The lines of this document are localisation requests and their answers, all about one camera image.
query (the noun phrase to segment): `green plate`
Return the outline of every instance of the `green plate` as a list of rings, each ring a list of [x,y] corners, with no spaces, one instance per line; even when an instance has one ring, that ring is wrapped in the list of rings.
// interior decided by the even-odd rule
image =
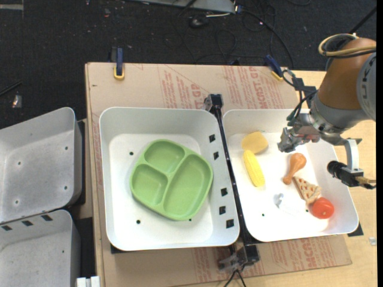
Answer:
[[[173,220],[195,216],[213,180],[209,162],[167,139],[153,141],[139,156],[130,175],[134,198]]]

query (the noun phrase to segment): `white bin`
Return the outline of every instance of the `white bin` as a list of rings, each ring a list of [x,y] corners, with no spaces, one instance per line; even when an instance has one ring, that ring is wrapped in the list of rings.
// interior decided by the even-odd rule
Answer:
[[[74,203],[82,137],[71,108],[0,130],[0,224]]]
[[[337,160],[331,144],[320,140],[317,143],[299,145],[307,159],[306,166],[296,173],[308,182],[322,188],[322,196],[330,200],[335,212],[329,219],[318,219],[305,208],[298,212],[286,212],[277,207],[276,198],[284,195],[283,203],[291,206],[303,200],[294,184],[286,185],[282,178],[287,174],[290,153],[278,150],[283,127],[287,126],[289,109],[232,110],[223,116],[229,155],[235,174],[245,224],[250,234],[263,242],[328,236],[351,233],[358,227],[358,215],[349,193],[349,188],[327,171],[327,164]],[[268,140],[269,148],[257,154],[265,176],[264,187],[255,187],[246,171],[241,147],[242,139],[255,131],[261,131]]]
[[[109,108],[100,117],[106,228],[123,251],[227,246],[239,235],[235,199],[218,122],[197,109]],[[196,216],[174,221],[136,201],[129,176],[142,150],[169,139],[202,155],[213,169],[210,192]]]
[[[80,237],[70,214],[57,210],[0,225],[0,285],[74,287]]]

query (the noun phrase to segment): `yellow sponge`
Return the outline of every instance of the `yellow sponge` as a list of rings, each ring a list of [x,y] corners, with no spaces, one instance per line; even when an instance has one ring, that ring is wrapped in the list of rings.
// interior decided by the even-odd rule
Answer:
[[[254,153],[250,150],[245,150],[244,152],[244,162],[247,173],[251,179],[251,182],[256,187],[264,186],[265,177],[263,176],[263,172],[261,167],[259,166],[258,160]]]
[[[260,131],[256,131],[246,135],[241,145],[243,150],[250,150],[257,154],[264,151],[269,146],[269,143]]]

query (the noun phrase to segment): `red tomato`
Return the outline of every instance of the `red tomato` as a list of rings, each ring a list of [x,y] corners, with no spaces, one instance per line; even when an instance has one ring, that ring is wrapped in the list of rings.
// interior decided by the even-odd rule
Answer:
[[[330,218],[333,215],[334,210],[335,209],[333,203],[331,203],[324,197],[316,199],[316,201],[314,201],[311,207],[311,213],[313,214],[313,216],[319,219]]]

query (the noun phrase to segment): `small white object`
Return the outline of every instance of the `small white object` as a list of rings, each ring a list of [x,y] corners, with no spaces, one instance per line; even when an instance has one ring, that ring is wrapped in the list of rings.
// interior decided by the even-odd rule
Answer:
[[[87,279],[86,277],[79,277],[76,280],[75,287],[100,287],[100,277],[99,276],[92,276],[91,278]]]
[[[370,238],[369,238],[369,241],[370,241],[370,244],[371,244],[372,246],[376,246],[376,238],[375,238],[375,237],[370,237]]]
[[[299,216],[306,210],[306,201],[302,199],[286,199],[283,194],[278,194],[275,204],[280,210],[293,216]]]

